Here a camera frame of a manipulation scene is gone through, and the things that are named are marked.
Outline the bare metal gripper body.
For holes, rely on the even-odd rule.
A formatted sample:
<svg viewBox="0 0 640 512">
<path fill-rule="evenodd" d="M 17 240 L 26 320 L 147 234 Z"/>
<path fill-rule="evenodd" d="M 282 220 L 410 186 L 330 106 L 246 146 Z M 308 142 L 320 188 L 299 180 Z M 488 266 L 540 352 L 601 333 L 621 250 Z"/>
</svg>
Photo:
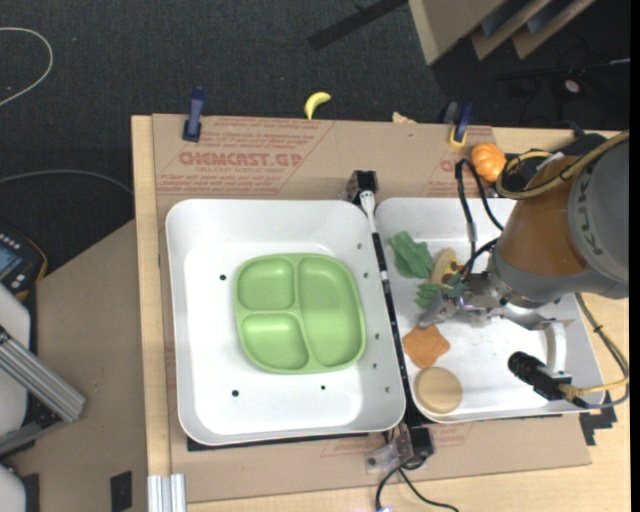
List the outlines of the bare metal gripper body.
<svg viewBox="0 0 640 512">
<path fill-rule="evenodd" d="M 511 300 L 511 291 L 494 273 L 470 274 L 457 299 L 458 310 L 473 326 L 487 326 Z"/>
</svg>

